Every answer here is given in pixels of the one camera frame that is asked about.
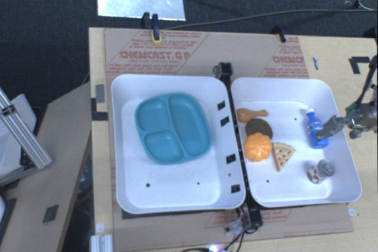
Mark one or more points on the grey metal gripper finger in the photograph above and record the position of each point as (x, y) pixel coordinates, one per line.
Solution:
(332, 126)

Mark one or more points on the orange toy pumpkin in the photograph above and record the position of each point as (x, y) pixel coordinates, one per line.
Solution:
(257, 147)

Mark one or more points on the teal divided plate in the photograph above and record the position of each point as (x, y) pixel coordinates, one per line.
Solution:
(186, 124)

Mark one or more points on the brown toy chicken drumstick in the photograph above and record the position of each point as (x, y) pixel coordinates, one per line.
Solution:
(248, 115)

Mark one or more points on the toy pizza slice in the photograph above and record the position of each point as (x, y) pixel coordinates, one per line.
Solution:
(281, 155)

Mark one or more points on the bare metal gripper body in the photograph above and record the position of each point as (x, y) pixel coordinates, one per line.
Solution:
(366, 116)

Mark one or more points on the white plastic tray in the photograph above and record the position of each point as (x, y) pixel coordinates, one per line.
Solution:
(292, 186)
(174, 183)

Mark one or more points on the blue bottle with white cap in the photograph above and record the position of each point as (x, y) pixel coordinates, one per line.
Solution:
(311, 124)

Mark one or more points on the brown cardboard board red print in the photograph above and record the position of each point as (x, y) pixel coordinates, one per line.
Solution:
(183, 53)

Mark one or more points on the dark brown round biscuit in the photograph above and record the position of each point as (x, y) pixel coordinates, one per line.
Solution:
(260, 126)

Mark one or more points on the small red and white can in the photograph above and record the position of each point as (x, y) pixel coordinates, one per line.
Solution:
(319, 171)

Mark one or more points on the thin black rod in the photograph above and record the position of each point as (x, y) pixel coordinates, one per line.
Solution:
(239, 153)

